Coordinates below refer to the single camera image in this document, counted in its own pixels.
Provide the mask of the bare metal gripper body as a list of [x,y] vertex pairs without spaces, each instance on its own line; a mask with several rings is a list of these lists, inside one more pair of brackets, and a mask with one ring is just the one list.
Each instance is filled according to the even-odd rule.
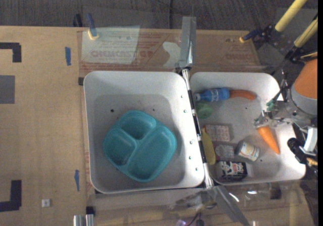
[[311,116],[294,104],[293,101],[276,101],[271,107],[273,119],[296,125],[310,125]]

